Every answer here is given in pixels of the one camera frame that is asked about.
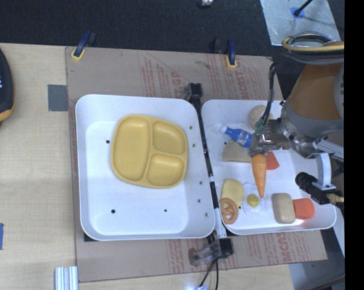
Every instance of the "small metal object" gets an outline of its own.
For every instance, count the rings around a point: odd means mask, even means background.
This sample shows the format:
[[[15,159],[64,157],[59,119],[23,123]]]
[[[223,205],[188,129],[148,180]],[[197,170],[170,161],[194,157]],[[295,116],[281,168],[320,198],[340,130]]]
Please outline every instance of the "small metal object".
[[[198,6],[210,7],[213,4],[213,0],[198,0]]]

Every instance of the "cardboard sheet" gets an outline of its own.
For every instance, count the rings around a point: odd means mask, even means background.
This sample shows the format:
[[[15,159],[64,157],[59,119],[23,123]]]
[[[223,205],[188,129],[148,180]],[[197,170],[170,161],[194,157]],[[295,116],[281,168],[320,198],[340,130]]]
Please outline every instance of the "cardboard sheet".
[[[76,62],[70,57],[72,50],[66,49],[66,63],[79,282],[206,271],[206,265],[191,265],[188,254],[207,246],[207,239],[98,242],[84,235],[79,216],[74,108],[86,94],[179,98],[189,83],[202,84],[203,102],[266,100],[270,59],[237,56],[237,67],[230,69],[225,55],[220,54],[86,48]],[[275,99],[281,97],[275,81]],[[232,236],[232,242],[235,253],[221,261],[219,269],[327,258],[320,231]]]

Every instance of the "plastic water bottle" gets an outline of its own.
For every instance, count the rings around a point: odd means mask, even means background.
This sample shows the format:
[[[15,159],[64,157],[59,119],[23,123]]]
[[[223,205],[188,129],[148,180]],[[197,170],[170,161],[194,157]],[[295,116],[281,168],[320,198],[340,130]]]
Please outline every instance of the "plastic water bottle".
[[[223,125],[223,126],[221,126],[219,131],[221,133],[223,133],[223,134],[227,134],[228,136],[230,136],[230,138],[234,142],[237,142],[241,146],[244,146],[244,147],[249,147],[250,146],[250,141],[252,139],[252,134],[250,134],[249,132],[247,132],[245,130],[232,129],[232,128],[229,128],[228,126]]]

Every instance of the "toy soap bar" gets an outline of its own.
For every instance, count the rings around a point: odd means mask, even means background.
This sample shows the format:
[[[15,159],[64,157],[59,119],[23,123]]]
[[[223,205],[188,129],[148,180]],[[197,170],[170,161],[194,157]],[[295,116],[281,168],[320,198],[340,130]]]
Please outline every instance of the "toy soap bar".
[[[295,221],[295,210],[288,193],[275,193],[272,196],[276,221],[280,224],[292,224]]]
[[[111,166],[123,181],[151,188],[171,188],[186,173],[187,137],[170,121],[146,115],[119,120],[111,149]]]

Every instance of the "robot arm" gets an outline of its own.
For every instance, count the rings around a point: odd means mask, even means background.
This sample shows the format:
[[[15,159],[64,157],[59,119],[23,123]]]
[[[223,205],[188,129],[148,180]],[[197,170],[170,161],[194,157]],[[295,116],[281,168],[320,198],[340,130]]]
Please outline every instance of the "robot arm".
[[[299,38],[316,38],[315,35],[304,33]],[[326,140],[333,132],[343,132],[343,44],[327,42],[322,47],[298,48],[292,46],[294,40],[295,37],[290,37],[283,41],[283,53],[306,63],[305,68],[290,96],[282,102],[281,116],[275,120],[267,119],[273,101],[273,93],[270,93],[249,154],[293,149],[304,158],[316,158],[319,175],[313,184],[324,191],[334,188],[330,158],[343,168],[343,147]],[[318,40],[327,41],[325,37]],[[275,66],[270,70],[270,89],[273,89],[274,74]]]

